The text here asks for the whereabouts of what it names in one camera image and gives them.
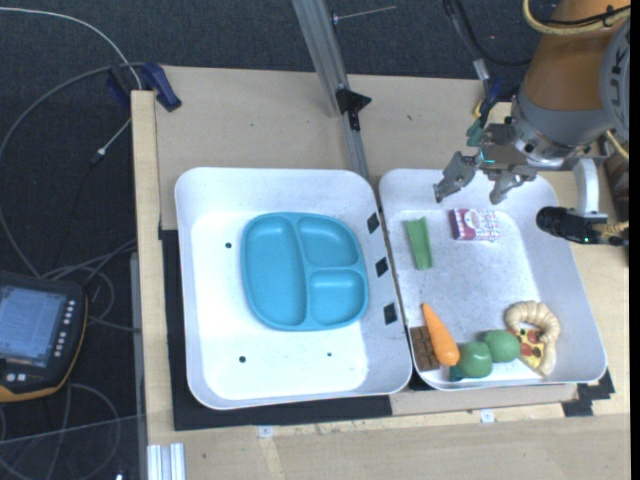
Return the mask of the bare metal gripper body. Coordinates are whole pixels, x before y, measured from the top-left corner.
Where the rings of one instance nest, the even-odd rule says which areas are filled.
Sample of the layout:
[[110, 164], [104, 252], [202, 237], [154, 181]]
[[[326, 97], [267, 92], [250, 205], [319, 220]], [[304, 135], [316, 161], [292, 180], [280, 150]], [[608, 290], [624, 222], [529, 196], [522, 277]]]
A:
[[493, 123], [481, 135], [476, 164], [487, 172], [533, 176], [571, 170], [580, 158], [580, 147], [557, 143], [528, 124]]

